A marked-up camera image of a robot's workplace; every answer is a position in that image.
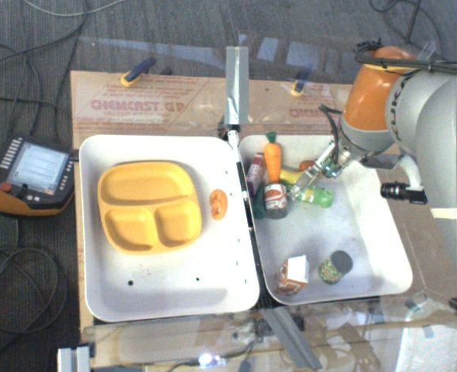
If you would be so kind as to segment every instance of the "orange toy carrot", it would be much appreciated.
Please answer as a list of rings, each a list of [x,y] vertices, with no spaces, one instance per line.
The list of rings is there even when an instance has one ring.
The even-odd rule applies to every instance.
[[[280,167],[282,164],[282,150],[278,144],[275,143],[277,133],[274,131],[267,133],[266,138],[268,143],[265,145],[263,156],[265,159],[266,172],[270,183],[278,183],[280,180]]]

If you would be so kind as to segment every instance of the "can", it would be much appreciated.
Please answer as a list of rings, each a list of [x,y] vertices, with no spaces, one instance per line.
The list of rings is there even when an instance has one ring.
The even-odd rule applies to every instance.
[[[336,284],[352,269],[352,258],[345,251],[335,251],[318,267],[320,278],[327,284]]]
[[[267,218],[282,219],[287,216],[287,189],[283,184],[265,186],[265,209]]]

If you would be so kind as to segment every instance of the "button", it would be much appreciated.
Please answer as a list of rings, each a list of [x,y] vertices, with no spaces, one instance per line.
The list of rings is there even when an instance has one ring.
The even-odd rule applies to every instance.
[[[12,190],[12,184],[9,182],[2,182],[0,183],[0,190],[5,193],[9,193]]]

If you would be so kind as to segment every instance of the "yellow plate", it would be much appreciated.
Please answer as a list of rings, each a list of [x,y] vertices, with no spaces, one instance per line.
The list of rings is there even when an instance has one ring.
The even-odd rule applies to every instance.
[[[201,210],[191,177],[180,165],[146,161],[117,165],[98,182],[101,223],[124,253],[175,250],[201,234]]]

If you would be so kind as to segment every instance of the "gray floor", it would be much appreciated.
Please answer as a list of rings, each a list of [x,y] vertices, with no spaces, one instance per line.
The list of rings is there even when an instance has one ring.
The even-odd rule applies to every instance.
[[[30,1],[60,13],[82,10],[81,0]],[[88,7],[114,1],[88,0]],[[225,48],[247,45],[253,79],[292,80],[309,66],[311,81],[351,84],[359,69],[353,53],[356,44],[379,38],[385,45],[406,47],[415,54],[433,45],[433,57],[457,60],[457,0],[421,0],[407,43],[416,0],[408,1],[400,1],[385,15],[370,2],[378,10],[394,0],[131,0],[90,13],[78,35],[27,54],[40,73],[40,94],[20,57],[0,63],[0,96],[8,99],[0,100],[0,143],[7,133],[29,132],[36,118],[36,104],[19,102],[10,119],[10,100],[23,79],[20,97],[63,107],[55,113],[43,106],[33,134],[70,144],[69,68],[125,72],[154,54],[158,62],[153,73],[170,67],[178,75],[224,77]],[[0,0],[0,43],[18,51],[39,46],[68,34],[81,20],[82,16],[48,15],[20,0]],[[0,58],[7,55],[9,51],[0,47]],[[65,277],[48,315],[35,326],[58,315],[65,287],[68,296],[50,328],[23,336],[0,332],[0,370],[56,370],[57,348],[79,343],[74,217],[72,204],[54,217],[18,220],[19,246],[48,250]],[[15,229],[14,218],[0,215],[0,246],[16,244]],[[50,291],[50,266],[42,260],[27,263],[36,266],[35,279]],[[16,272],[1,279],[0,322],[5,326],[21,329],[41,308],[26,279]]]

